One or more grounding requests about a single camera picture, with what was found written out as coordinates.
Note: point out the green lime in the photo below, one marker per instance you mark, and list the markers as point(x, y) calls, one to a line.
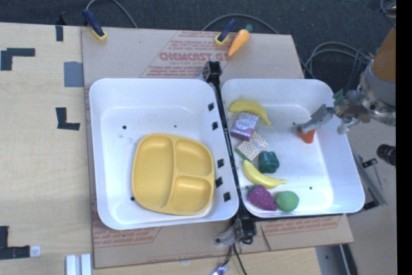
point(287, 201)

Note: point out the yellow banana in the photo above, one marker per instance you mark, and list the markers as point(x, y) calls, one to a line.
point(251, 107)
point(256, 177)

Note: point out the white plastic tray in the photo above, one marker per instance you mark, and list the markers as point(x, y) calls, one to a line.
point(318, 170)
point(151, 100)

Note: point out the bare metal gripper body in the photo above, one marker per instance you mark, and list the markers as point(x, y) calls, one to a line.
point(360, 108)

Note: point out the black cylinder on white bracket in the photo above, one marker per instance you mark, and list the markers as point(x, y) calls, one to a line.
point(387, 154)

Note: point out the yellow divided plate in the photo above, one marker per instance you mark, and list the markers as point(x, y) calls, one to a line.
point(154, 170)

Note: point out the purple carton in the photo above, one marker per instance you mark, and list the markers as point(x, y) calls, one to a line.
point(244, 125)

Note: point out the green bell pepper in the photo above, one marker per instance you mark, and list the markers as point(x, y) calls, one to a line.
point(268, 162)

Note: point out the brown cardboard board, red print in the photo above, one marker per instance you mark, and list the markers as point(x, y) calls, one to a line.
point(128, 51)

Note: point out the thin black and white rod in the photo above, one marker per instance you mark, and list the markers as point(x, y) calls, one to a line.
point(227, 135)

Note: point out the small orange cone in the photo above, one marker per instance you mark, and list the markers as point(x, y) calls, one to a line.
point(308, 136)

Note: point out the yellow patterned carton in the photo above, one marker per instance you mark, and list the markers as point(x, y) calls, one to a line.
point(252, 148)

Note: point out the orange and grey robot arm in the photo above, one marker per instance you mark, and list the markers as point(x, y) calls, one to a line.
point(386, 54)

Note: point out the purple grapes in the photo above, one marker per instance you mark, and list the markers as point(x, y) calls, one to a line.
point(261, 199)

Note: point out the orange carrot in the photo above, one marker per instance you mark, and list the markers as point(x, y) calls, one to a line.
point(239, 42)

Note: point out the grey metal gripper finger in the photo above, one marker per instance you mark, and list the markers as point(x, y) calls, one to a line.
point(318, 117)
point(346, 124)

